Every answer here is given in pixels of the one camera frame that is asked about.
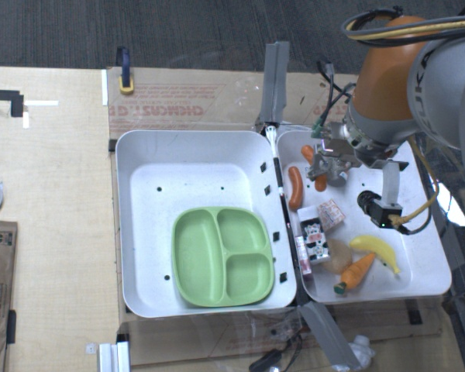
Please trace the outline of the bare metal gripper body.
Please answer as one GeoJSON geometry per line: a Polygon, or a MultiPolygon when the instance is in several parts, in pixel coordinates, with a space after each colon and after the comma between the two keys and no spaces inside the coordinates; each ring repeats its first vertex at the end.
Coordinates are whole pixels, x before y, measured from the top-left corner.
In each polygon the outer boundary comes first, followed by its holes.
{"type": "Polygon", "coordinates": [[[350,169],[360,167],[354,148],[345,135],[346,127],[342,123],[330,122],[321,130],[321,138],[316,146],[316,156],[321,159],[321,167],[328,169],[350,169]]]}

